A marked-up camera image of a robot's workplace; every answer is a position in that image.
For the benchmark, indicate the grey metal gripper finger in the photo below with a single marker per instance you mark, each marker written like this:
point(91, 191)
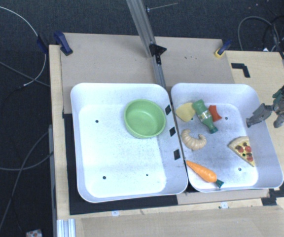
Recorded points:
point(281, 120)
point(259, 115)

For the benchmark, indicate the pizza slice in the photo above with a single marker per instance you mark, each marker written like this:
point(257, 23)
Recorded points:
point(243, 148)

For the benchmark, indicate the green bottle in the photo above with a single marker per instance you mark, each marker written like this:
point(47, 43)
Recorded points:
point(204, 115)

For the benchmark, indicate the white plastic tray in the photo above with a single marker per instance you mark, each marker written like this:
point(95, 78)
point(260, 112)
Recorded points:
point(117, 157)
point(218, 157)

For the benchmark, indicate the beige croissant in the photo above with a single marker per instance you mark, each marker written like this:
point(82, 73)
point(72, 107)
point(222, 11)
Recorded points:
point(193, 143)

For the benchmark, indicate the yellow cheese wedge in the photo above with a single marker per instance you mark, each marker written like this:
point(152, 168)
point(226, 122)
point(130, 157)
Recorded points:
point(185, 112)

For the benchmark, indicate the orange carrot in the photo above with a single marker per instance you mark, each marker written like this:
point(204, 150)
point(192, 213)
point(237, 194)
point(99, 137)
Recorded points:
point(202, 171)

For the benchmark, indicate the green bowl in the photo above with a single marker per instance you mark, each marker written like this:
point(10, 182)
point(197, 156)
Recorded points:
point(144, 118)

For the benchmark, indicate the brown cardboard board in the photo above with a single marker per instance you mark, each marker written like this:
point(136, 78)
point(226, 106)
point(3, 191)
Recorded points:
point(112, 63)

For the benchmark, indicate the small white patterned box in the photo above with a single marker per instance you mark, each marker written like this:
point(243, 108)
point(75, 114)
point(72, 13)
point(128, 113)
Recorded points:
point(34, 233)

